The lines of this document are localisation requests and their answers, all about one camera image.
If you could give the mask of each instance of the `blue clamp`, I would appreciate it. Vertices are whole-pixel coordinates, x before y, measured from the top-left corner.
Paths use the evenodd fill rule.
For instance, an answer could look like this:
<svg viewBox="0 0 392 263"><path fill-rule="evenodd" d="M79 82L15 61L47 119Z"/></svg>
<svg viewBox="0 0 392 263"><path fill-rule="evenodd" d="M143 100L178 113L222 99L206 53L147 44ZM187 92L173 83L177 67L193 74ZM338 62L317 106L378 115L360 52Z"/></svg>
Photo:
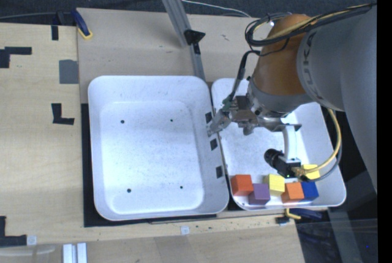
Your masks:
<svg viewBox="0 0 392 263"><path fill-rule="evenodd" d="M78 27L78 32L80 33L80 35L85 40L89 40L90 38L92 38L92 32L87 27L87 24L84 21L83 17L80 15L80 13L77 10L72 10L71 15L73 16L73 19L76 22L76 25Z"/></svg>

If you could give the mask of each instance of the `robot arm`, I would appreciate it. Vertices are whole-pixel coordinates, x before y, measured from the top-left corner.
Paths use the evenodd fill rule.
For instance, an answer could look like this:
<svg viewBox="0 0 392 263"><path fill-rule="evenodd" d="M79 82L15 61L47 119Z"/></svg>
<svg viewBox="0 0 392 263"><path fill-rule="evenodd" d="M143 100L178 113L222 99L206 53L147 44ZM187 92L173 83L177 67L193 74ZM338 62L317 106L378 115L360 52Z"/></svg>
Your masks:
<svg viewBox="0 0 392 263"><path fill-rule="evenodd" d="M316 101L330 111L346 112L377 190L377 5L351 7L313 18L280 15L277 19L264 40L254 40L253 32L270 18L256 21L246 31L252 50L244 55L233 91L213 119L209 134L232 121L246 135L256 127L283 131L281 118L302 104ZM253 49L258 46L261 51ZM258 63L246 96L235 96L249 53L259 55ZM285 133L285 140L290 135ZM269 153L269 163L272 157L287 159L283 153L275 154Z"/></svg>

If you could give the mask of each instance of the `wooden table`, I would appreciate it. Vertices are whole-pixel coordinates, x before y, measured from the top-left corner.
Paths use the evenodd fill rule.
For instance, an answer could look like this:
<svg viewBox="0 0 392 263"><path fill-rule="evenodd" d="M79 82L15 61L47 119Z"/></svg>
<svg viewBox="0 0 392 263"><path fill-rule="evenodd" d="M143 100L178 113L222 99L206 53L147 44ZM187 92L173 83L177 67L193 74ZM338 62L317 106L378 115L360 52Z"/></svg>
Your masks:
<svg viewBox="0 0 392 263"><path fill-rule="evenodd" d="M165 251L169 246L181 252L175 250L178 242L192 253L189 262L252 262L260 256L304 262L293 221L277 225L277 211L224 211L217 218L194 221L84 227L81 104L89 81L100 74L190 74L192 69L166 13L80 12L89 27L121 17L129 31L114 40L107 36L113 41L108 43L99 28L85 41L75 27L59 26L59 38L52 40L51 26L0 24L0 49L32 48L31 55L11 55L10 67L0 69L0 216L7 217L6 235L35 236L38 246L57 245L55 254L60 253L58 245L88 242L92 262L168 262L170 251ZM234 77L249 48L243 31L252 19L189 19L193 29L206 33L200 42L206 81ZM116 37L125 40L116 43ZM143 53L130 53L124 64L123 55L133 46ZM113 64L103 65L103 59ZM78 62L80 84L60 84L59 62L67 60ZM248 73L256 61L250 57ZM53 103L61 103L62 117L74 118L73 125L53 124ZM181 236L182 226L189 227L189 235Z"/></svg>

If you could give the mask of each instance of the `orange block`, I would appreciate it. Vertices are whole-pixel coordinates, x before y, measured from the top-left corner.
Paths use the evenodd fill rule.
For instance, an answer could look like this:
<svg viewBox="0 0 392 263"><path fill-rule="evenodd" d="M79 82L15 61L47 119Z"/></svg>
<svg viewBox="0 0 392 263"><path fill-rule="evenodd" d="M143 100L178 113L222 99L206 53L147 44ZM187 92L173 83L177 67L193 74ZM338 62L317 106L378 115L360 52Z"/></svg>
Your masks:
<svg viewBox="0 0 392 263"><path fill-rule="evenodd" d="M286 183L285 191L281 195L282 202L299 202L305 198L304 191L300 182Z"/></svg>
<svg viewBox="0 0 392 263"><path fill-rule="evenodd" d="M253 192L251 175L235 175L230 179L234 196L248 196Z"/></svg>

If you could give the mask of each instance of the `cube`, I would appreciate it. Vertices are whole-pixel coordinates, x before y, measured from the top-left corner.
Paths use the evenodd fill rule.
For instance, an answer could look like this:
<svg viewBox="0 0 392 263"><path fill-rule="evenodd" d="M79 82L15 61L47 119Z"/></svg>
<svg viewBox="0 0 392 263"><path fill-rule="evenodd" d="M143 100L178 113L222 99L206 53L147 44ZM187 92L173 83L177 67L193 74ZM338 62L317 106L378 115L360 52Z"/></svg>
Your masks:
<svg viewBox="0 0 392 263"><path fill-rule="evenodd" d="M284 178L280 175L271 173L264 177L263 183L268 185L269 194L272 196L279 197L284 192Z"/></svg>
<svg viewBox="0 0 392 263"><path fill-rule="evenodd" d="M253 192L248 198L250 205L265 205L271 200L270 188L266 183L254 183Z"/></svg>
<svg viewBox="0 0 392 263"><path fill-rule="evenodd" d="M253 192L251 175L235 175L230 179L234 196L248 196Z"/></svg>
<svg viewBox="0 0 392 263"><path fill-rule="evenodd" d="M305 196L304 201L313 201L319 196L319 191L314 182L301 182L301 186Z"/></svg>
<svg viewBox="0 0 392 263"><path fill-rule="evenodd" d="M312 168L315 168L315 167L317 167L316 164L304 164L304 165L302 165L302 168L305 169L305 170L306 169L312 169ZM316 172L307 173L306 176L309 179L317 179L317 178L320 178L320 172L316 171Z"/></svg>
<svg viewBox="0 0 392 263"><path fill-rule="evenodd" d="M300 182L291 182L285 184L285 191L281 195L282 202L299 202L305 198L304 191Z"/></svg>

